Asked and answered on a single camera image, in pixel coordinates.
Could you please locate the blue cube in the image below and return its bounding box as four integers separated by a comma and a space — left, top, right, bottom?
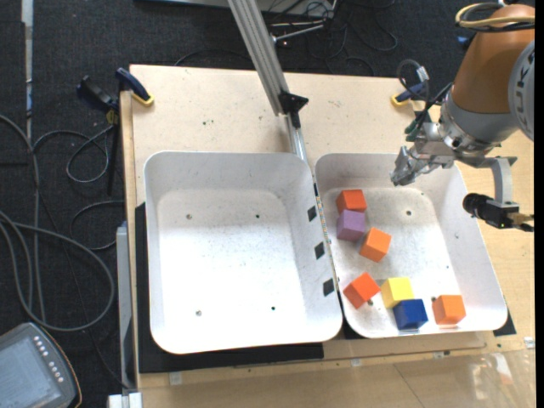
391, 297, 429, 332

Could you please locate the purple cube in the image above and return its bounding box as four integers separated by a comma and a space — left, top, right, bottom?
335, 208, 367, 242

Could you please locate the black cylinder on white bracket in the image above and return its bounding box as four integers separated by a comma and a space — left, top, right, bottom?
462, 155, 522, 230

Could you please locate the white plastic tray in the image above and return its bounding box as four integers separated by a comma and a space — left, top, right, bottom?
143, 150, 343, 355
314, 152, 509, 340

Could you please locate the yellow cube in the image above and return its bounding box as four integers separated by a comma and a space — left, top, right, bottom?
379, 276, 415, 310

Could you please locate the pale wood board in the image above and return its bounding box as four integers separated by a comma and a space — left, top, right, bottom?
120, 64, 536, 408

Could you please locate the orange cube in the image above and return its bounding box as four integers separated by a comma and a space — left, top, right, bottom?
431, 293, 468, 326
342, 271, 382, 310
335, 188, 368, 214
358, 226, 393, 264

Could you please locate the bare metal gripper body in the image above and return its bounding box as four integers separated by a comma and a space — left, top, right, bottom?
406, 119, 502, 169

